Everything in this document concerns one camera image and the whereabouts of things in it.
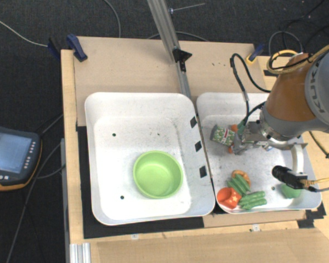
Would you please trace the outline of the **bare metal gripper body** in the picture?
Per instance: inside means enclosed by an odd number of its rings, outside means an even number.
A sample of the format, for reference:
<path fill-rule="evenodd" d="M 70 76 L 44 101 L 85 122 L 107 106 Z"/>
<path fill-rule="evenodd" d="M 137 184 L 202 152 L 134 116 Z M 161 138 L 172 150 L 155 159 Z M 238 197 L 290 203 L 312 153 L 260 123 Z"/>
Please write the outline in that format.
<path fill-rule="evenodd" d="M 295 138 L 280 134 L 265 121 L 241 122 L 241 144 L 245 148 L 289 148 Z"/>

